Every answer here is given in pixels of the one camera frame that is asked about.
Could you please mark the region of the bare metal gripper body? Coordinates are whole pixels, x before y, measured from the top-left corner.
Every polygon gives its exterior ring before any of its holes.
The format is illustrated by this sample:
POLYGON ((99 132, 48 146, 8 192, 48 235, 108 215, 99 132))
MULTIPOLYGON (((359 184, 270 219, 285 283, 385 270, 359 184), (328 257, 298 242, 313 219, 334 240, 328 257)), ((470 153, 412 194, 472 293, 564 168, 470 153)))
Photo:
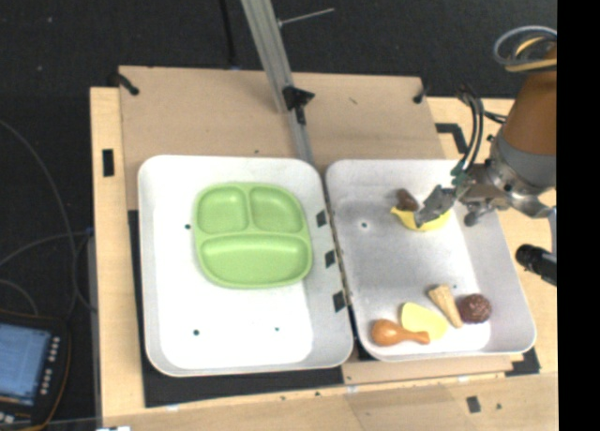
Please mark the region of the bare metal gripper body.
POLYGON ((540 201, 547 189, 529 183, 500 160, 472 165, 458 173, 452 184, 456 200, 467 209, 464 223, 468 227, 477 225, 485 215, 509 208, 533 219, 555 216, 555 207, 540 201))

